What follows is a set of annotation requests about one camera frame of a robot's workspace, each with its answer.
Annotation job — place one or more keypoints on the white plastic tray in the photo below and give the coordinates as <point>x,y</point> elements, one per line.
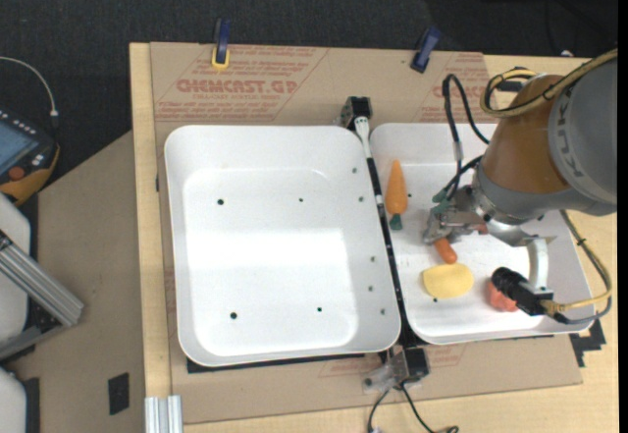
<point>486,259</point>
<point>275,249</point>

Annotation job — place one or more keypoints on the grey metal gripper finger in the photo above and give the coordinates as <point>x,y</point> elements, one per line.
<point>432,230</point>

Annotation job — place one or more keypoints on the orange sausage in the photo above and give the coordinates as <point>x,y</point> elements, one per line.
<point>447,252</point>

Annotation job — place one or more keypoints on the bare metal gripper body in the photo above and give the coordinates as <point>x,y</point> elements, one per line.
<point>463,215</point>

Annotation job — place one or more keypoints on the thin black and white rod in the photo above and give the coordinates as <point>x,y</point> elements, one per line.
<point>379,195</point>

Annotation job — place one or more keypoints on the red round toy food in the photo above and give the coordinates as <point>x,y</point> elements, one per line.
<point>498,299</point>

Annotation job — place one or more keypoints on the brown cardboard board red print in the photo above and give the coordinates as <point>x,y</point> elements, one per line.
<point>304,92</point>

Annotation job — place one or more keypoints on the yellow biscuit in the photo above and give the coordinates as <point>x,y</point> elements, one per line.
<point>447,281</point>

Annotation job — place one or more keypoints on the orange carrot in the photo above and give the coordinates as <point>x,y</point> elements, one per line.
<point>396,188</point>

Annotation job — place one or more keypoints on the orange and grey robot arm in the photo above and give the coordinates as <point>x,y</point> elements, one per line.
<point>530,151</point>

